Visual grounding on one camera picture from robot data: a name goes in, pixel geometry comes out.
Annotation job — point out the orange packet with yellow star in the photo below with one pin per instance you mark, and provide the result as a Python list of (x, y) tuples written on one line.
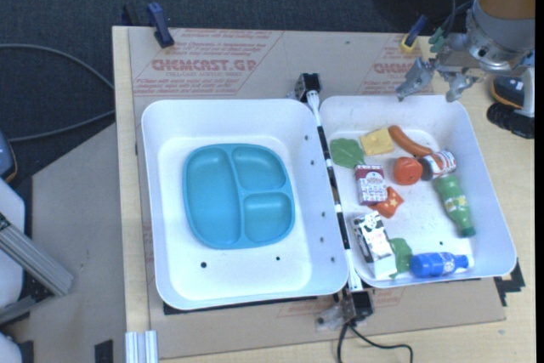
[(391, 205)]

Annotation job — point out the orange sausage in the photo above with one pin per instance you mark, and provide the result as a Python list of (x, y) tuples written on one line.
[(408, 140)]

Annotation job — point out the white plastic tray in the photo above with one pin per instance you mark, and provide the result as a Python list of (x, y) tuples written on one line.
[(238, 276), (425, 217)]

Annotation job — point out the red and white carton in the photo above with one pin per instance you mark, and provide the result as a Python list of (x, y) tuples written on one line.
[(371, 185)]

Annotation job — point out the red and white can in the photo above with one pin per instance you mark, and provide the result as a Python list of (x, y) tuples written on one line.
[(440, 163)]

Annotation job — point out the blue divided plate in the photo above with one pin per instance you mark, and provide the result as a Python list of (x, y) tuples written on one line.
[(212, 195)]

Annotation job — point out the brown cardboard board red print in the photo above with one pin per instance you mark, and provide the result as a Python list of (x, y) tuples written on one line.
[(238, 64)]

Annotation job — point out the green bottle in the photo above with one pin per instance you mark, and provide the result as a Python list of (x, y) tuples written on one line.
[(454, 200)]

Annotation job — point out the black and white milk carton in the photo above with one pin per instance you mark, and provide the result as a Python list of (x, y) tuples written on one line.
[(374, 244)]

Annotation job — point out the orange tomato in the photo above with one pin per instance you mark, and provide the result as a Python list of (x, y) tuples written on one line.
[(407, 171)]

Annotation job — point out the yellow cheese slice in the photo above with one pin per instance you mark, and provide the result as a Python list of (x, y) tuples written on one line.
[(376, 141)]

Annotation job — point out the thin black and white rod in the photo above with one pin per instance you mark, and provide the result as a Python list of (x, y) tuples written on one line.
[(328, 159)]

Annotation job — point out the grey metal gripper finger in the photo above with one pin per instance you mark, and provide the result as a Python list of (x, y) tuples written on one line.
[(413, 81), (458, 86)]

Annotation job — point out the blue bottle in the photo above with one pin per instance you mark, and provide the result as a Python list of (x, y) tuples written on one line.
[(435, 264)]

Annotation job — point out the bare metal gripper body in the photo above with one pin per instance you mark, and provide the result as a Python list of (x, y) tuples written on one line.
[(461, 60)]

